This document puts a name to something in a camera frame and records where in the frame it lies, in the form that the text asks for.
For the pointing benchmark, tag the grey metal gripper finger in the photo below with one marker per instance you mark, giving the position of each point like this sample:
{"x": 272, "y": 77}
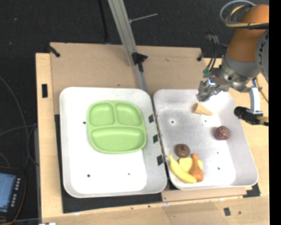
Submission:
{"x": 212, "y": 93}
{"x": 201, "y": 95}

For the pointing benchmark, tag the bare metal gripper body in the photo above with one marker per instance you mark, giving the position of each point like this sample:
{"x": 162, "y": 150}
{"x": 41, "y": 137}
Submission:
{"x": 227, "y": 78}

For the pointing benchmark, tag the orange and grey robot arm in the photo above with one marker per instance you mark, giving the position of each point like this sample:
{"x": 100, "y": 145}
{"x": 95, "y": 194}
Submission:
{"x": 246, "y": 41}

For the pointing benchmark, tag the tan ice cream cone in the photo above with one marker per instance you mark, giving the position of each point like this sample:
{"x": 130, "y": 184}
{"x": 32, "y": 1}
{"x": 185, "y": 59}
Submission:
{"x": 201, "y": 109}

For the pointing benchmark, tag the white plastic tray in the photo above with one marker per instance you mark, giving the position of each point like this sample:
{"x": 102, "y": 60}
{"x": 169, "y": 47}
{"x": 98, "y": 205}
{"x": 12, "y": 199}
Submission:
{"x": 107, "y": 172}
{"x": 194, "y": 135}

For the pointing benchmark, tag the brown chocolate doughnut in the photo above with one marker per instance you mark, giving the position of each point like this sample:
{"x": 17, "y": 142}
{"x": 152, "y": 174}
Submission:
{"x": 182, "y": 150}

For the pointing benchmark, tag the yellow flat slice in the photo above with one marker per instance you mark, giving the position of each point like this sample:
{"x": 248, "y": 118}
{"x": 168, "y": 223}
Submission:
{"x": 185, "y": 164}

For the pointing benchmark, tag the orange-brown chicken drumstick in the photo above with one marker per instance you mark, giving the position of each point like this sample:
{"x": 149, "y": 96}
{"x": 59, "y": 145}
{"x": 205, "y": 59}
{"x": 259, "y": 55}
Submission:
{"x": 196, "y": 170}

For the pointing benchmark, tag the yellow banana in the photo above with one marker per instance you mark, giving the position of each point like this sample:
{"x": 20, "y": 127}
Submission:
{"x": 180, "y": 172}

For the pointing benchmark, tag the green divided plate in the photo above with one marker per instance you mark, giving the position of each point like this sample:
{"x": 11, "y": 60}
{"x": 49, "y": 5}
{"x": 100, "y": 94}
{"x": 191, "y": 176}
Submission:
{"x": 117, "y": 135}

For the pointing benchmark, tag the brown cardboard board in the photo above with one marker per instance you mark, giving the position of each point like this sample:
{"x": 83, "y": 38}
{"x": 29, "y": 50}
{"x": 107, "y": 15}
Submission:
{"x": 93, "y": 67}

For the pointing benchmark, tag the black cylinder on white bracket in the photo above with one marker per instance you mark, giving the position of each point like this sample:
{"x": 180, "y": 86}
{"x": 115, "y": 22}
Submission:
{"x": 248, "y": 115}

